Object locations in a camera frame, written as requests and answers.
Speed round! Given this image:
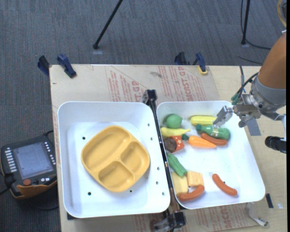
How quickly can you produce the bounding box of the white plastic tray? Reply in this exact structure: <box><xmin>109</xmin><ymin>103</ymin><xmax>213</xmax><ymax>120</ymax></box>
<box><xmin>156</xmin><ymin>101</ymin><xmax>266</xmax><ymax>210</ymax></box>
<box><xmin>57</xmin><ymin>101</ymin><xmax>171</xmax><ymax>219</ymax></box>

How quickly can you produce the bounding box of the yellow banana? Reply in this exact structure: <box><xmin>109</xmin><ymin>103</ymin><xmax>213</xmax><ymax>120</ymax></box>
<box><xmin>160</xmin><ymin>126</ymin><xmax>191</xmax><ymax>138</ymax></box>

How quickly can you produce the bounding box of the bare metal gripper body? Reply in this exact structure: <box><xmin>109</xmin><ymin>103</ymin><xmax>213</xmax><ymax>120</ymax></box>
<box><xmin>232</xmin><ymin>93</ymin><xmax>279</xmax><ymax>119</ymax></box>

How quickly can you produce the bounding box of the green ridged vegetable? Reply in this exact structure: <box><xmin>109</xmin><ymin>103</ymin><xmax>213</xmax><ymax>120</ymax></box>
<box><xmin>166</xmin><ymin>153</ymin><xmax>188</xmax><ymax>178</ymax></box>

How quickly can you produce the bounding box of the black block with thin wires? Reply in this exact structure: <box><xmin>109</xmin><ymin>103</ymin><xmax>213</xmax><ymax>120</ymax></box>
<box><xmin>140</xmin><ymin>89</ymin><xmax>158</xmax><ymax>106</ymax></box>
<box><xmin>153</xmin><ymin>210</ymin><xmax>187</xmax><ymax>232</ymax></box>

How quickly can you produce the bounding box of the brown cardboard board red print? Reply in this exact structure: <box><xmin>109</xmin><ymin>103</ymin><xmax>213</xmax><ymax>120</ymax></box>
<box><xmin>49</xmin><ymin>64</ymin><xmax>267</xmax><ymax>232</ymax></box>

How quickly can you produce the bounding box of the green lime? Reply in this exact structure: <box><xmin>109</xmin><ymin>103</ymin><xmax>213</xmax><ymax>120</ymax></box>
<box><xmin>165</xmin><ymin>114</ymin><xmax>183</xmax><ymax>130</ymax></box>

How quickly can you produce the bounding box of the yellow cheese block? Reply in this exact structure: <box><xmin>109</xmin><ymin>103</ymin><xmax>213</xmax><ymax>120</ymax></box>
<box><xmin>186</xmin><ymin>171</ymin><xmax>205</xmax><ymax>188</ymax></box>

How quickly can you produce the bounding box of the yellow divided plate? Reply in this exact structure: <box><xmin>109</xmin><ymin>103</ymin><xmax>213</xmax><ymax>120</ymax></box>
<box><xmin>81</xmin><ymin>125</ymin><xmax>151</xmax><ymax>193</ymax></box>

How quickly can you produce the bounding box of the red can with yellow star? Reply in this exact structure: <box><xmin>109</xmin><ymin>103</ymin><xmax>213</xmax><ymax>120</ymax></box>
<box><xmin>163</xmin><ymin>135</ymin><xmax>186</xmax><ymax>153</ymax></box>

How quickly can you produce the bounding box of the pale yellow wedge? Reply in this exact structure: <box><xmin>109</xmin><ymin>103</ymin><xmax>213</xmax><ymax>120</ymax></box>
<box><xmin>171</xmin><ymin>172</ymin><xmax>189</xmax><ymax>196</ymax></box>

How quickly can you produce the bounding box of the yellow corn cob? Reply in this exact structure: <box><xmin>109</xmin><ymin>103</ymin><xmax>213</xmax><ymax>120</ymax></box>
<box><xmin>190</xmin><ymin>115</ymin><xmax>218</xmax><ymax>127</ymax></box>

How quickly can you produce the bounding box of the orange carrot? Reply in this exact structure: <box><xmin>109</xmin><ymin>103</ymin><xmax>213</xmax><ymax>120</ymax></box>
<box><xmin>182</xmin><ymin>134</ymin><xmax>217</xmax><ymax>149</ymax></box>

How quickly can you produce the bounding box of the orange sausage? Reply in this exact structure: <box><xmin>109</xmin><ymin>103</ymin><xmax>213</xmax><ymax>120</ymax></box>
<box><xmin>212</xmin><ymin>173</ymin><xmax>238</xmax><ymax>197</ymax></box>
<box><xmin>177</xmin><ymin>184</ymin><xmax>205</xmax><ymax>202</ymax></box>
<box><xmin>200</xmin><ymin>132</ymin><xmax>228</xmax><ymax>146</ymax></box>

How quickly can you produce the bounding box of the green bottle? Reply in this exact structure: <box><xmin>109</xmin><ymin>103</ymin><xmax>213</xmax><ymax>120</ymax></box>
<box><xmin>196</xmin><ymin>124</ymin><xmax>231</xmax><ymax>141</ymax></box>

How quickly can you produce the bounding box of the black cylinder on white bracket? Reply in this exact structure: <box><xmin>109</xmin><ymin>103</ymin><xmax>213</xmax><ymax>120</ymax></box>
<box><xmin>264</xmin><ymin>112</ymin><xmax>287</xmax><ymax>154</ymax></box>

